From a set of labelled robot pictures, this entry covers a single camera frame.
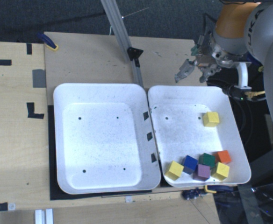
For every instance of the purple cube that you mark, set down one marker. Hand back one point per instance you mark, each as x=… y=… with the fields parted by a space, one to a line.
x=202 y=172

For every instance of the black cylinder on white bracket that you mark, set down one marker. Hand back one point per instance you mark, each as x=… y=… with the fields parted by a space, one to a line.
x=242 y=74

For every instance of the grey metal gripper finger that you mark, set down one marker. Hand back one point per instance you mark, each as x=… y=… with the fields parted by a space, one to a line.
x=209 y=74
x=185 y=70

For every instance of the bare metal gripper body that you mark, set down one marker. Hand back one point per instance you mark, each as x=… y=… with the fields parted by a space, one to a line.
x=217 y=56

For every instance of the yellow cube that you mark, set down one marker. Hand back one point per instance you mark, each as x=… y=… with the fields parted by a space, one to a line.
x=210 y=119
x=220 y=171
x=174 y=170

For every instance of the blue cube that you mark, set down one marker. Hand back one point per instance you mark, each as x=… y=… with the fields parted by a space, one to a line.
x=190 y=163

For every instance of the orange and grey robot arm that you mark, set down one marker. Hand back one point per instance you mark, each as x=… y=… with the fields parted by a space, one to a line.
x=234 y=24

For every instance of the green cube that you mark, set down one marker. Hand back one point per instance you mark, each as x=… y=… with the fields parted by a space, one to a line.
x=207 y=159

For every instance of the orange cube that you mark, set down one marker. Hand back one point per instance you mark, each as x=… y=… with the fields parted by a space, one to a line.
x=223 y=156

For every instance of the white plastic tray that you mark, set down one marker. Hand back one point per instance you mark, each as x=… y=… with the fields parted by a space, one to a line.
x=185 y=134
x=101 y=143

